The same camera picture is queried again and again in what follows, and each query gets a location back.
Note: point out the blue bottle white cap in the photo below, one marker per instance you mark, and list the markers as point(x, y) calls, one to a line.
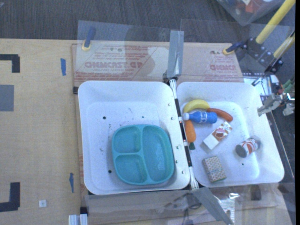
point(204, 117)

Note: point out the orange-red sausage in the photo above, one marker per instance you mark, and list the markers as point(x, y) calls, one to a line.
point(222, 114)

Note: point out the clear plastic storage box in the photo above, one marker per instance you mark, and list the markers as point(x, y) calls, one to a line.
point(243, 1)

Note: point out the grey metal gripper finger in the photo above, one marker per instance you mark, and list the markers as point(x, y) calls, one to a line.
point(269, 103)
point(288, 109)

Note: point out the teal divided plate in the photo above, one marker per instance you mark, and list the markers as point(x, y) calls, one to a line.
point(152, 144)

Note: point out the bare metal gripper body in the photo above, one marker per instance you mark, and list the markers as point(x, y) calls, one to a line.
point(288, 98)

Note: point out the small patterned carton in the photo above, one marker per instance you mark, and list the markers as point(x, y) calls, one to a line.
point(214, 169)

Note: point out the white and orange carton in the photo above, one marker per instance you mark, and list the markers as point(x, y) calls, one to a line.
point(216, 136)

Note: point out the red and white can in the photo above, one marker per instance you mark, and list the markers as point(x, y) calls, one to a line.
point(249, 146)

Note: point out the brown cardboard board red print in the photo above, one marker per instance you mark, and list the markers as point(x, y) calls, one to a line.
point(140, 60)

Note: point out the white plastic tray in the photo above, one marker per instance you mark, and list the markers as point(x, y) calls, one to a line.
point(243, 95)
point(98, 102)

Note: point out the yellow banana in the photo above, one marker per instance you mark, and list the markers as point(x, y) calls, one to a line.
point(195, 103)

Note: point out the orange carrot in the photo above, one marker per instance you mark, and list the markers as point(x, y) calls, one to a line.
point(189, 131)

